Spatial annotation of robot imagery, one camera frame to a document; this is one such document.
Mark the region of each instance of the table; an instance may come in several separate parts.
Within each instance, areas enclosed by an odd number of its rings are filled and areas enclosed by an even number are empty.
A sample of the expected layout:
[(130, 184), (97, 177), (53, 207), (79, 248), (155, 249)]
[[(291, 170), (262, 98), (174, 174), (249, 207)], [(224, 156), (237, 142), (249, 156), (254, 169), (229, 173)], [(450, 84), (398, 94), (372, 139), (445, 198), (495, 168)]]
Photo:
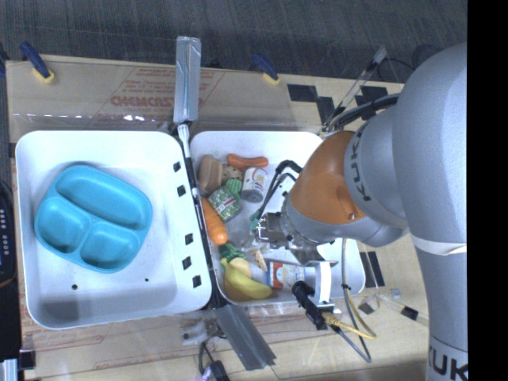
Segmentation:
[[(30, 63), (12, 62), (7, 66), (11, 143), (34, 129), (167, 128), (174, 93), (173, 66), (63, 56), (43, 58), (56, 74), (50, 85), (33, 78)], [(330, 104), (336, 106), (353, 83), (281, 75), (281, 82), (272, 85), (256, 72), (202, 69), (199, 121), (192, 125), (191, 133), (210, 129), (316, 133), (321, 126), (320, 110)], [(368, 96), (385, 90), (392, 94), (401, 89), (394, 83), (368, 83), (363, 93)], [(148, 101), (158, 105), (147, 106)], [(360, 125), (357, 121), (349, 128)], [(12, 166), (15, 183), (14, 161)], [(184, 345), (182, 338), (182, 329), (192, 320), (192, 314), (59, 331), (39, 326), (26, 309), (20, 244), (18, 229), (23, 349), (37, 352), (36, 367), (25, 371), (26, 379), (199, 378), (198, 346)], [(355, 302), (379, 301), (372, 296), (376, 294), (395, 295), (400, 297), (393, 299), (395, 303), (425, 314), (425, 289), (410, 238), (403, 237), (384, 248), (359, 246), (366, 258), (377, 259), (383, 281), (365, 287)], [(297, 306), (283, 311), (253, 307), (249, 314), (276, 354), (276, 365), (246, 371), (228, 341), (214, 340), (210, 344), (214, 359), (222, 360), (232, 380), (425, 378), (428, 328), (386, 304), (380, 303), (366, 318), (378, 334), (376, 341), (368, 341), (372, 364), (365, 363), (335, 333), (316, 331)]]

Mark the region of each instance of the green can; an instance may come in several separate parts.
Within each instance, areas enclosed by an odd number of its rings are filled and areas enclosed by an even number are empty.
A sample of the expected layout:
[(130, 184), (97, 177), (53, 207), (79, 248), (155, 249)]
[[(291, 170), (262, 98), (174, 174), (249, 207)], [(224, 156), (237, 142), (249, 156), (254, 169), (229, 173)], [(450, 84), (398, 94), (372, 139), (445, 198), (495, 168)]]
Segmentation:
[(223, 222), (232, 219), (241, 211), (240, 203), (227, 187), (218, 188), (208, 197), (208, 201)]

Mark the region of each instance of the gray carpet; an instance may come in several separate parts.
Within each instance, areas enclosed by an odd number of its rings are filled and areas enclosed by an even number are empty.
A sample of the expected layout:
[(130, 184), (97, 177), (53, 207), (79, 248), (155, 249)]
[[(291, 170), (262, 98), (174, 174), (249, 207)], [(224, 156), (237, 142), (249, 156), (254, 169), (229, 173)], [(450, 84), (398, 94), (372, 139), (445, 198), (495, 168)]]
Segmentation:
[[(379, 46), (373, 79), (405, 82), (433, 53), (467, 39), (468, 0), (0, 0), (11, 59), (40, 52), (162, 64), (178, 35), (202, 39), (202, 65), (247, 70), (250, 56), (280, 73), (356, 79)], [(0, 178), (10, 182), (7, 100), (0, 80)]]

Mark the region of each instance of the white tape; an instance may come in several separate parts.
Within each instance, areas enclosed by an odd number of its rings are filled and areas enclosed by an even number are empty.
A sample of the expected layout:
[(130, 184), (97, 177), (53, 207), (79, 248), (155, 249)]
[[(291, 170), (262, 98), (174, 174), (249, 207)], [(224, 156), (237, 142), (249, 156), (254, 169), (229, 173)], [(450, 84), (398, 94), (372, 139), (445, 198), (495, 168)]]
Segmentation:
[(441, 243), (439, 241), (424, 240), (414, 234), (411, 234), (411, 238), (417, 248), (438, 256), (468, 252), (468, 243)]

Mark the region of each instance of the white plastic object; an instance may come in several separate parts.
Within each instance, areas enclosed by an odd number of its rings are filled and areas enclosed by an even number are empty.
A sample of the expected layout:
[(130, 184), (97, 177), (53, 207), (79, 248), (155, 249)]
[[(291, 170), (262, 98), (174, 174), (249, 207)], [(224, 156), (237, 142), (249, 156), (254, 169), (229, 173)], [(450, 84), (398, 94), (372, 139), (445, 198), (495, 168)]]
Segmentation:
[[(237, 154), (245, 158), (253, 158), (257, 156), (266, 156), (269, 165), (264, 168), (268, 173), (267, 187), (270, 186), (271, 179), (275, 174), (275, 169), (284, 160), (293, 160), (295, 163), (303, 167), (314, 150), (321, 143), (321, 138), (316, 134), (308, 132), (273, 132), (273, 131), (205, 131), (197, 134), (190, 141), (190, 153), (194, 165), (199, 165), (201, 158), (210, 155), (213, 158), (226, 163), (226, 157), (229, 153)], [(282, 193), (289, 191), (293, 185), (291, 179), (286, 179), (283, 187), (277, 190), (270, 202), (268, 202), (265, 212), (278, 212), (283, 204)], [(249, 218), (259, 209), (260, 203), (251, 203), (241, 201), (241, 212), (226, 223), (229, 241), (238, 248), (241, 243), (248, 237)], [(341, 271), (341, 241), (335, 241), (333, 244), (322, 244), (317, 250), (327, 260), (339, 261), (333, 265), (331, 269), (332, 286), (330, 290), (331, 298), (343, 298), (344, 291), (342, 284)], [(220, 254), (218, 247), (211, 245), (211, 254), (214, 263), (214, 270), (217, 276), (219, 289), (226, 299), (236, 305), (273, 305), (277, 303), (295, 303), (291, 292), (274, 291), (270, 298), (257, 299), (246, 302), (235, 302), (229, 299), (224, 288), (224, 270), (221, 267)], [(290, 251), (285, 248), (272, 250), (264, 257), (269, 260), (278, 260), (280, 262), (288, 262), (297, 264)], [(348, 285), (351, 287), (351, 294), (361, 292), (365, 284), (365, 271), (361, 262), (360, 253), (356, 241), (348, 240), (348, 265), (346, 271), (348, 274)], [(266, 283), (266, 272), (251, 264), (253, 279)], [(315, 286), (315, 270), (306, 268), (306, 282), (312, 287)]]
[[(53, 179), (89, 164), (143, 191), (152, 225), (136, 258), (119, 272), (81, 267), (44, 248), (33, 219)], [(36, 131), (16, 146), (17, 197), (26, 301), (50, 329), (180, 314), (203, 307), (211, 282), (178, 142), (158, 132)]]

